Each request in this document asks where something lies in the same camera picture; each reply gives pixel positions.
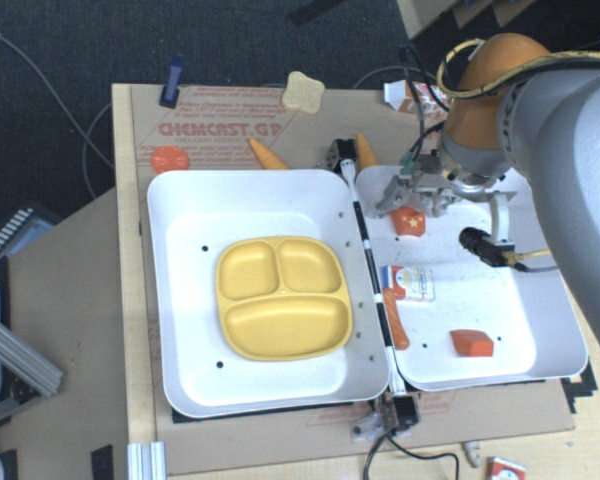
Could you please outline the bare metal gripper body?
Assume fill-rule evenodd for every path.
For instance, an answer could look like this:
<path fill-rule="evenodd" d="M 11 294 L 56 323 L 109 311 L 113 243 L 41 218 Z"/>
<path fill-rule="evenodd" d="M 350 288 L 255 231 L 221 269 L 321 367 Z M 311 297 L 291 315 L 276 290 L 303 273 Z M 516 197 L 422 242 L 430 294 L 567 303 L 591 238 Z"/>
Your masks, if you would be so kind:
<path fill-rule="evenodd" d="M 488 188 L 496 183 L 493 176 L 473 173 L 465 169 L 443 150 L 421 154 L 412 162 L 408 175 L 396 175 L 406 180 L 404 203 L 417 195 L 421 201 L 435 194 L 453 196 L 455 199 L 479 200 Z"/>

